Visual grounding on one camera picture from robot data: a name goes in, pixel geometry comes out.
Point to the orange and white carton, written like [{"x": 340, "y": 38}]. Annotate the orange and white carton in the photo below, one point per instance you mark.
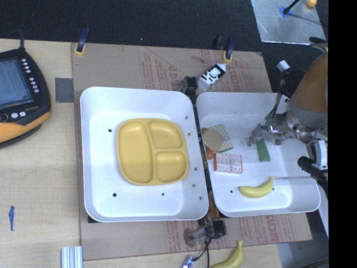
[{"x": 227, "y": 163}]

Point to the thin black and white rod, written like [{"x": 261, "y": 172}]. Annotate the thin black and white rod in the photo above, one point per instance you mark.
[{"x": 207, "y": 174}]

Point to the black cylinder on white bracket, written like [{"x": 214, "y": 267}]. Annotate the black cylinder on white bracket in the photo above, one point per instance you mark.
[{"x": 318, "y": 155}]

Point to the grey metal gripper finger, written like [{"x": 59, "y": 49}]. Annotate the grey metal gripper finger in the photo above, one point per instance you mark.
[
  {"x": 258, "y": 134},
  {"x": 279, "y": 141}
]

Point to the round tan biscuit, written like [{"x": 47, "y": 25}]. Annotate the round tan biscuit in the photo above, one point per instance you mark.
[{"x": 212, "y": 139}]

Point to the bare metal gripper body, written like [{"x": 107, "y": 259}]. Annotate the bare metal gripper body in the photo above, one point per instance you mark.
[{"x": 290, "y": 127}]

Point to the brown cardboard board red print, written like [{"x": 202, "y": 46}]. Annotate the brown cardboard board red print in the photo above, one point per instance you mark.
[{"x": 117, "y": 66}]

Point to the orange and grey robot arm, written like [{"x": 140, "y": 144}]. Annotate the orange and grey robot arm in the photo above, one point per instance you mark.
[{"x": 311, "y": 91}]

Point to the green and orange patterned packet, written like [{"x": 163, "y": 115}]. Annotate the green and orange patterned packet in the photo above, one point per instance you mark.
[{"x": 226, "y": 141}]

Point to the orange carrot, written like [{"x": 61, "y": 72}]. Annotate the orange carrot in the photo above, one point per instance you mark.
[{"x": 209, "y": 153}]

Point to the yellow divided plate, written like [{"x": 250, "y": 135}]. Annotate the yellow divided plate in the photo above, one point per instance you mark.
[{"x": 134, "y": 152}]

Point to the white plastic tray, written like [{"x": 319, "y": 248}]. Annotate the white plastic tray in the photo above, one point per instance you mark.
[
  {"x": 279, "y": 205},
  {"x": 103, "y": 149}
]

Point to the yellow banana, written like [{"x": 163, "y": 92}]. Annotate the yellow banana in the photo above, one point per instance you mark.
[
  {"x": 234, "y": 258},
  {"x": 255, "y": 191}
]

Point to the green flat strip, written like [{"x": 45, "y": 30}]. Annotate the green flat strip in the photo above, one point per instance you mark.
[{"x": 263, "y": 152}]

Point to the white and black milk carton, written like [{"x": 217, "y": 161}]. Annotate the white and black milk carton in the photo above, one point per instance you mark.
[{"x": 212, "y": 75}]

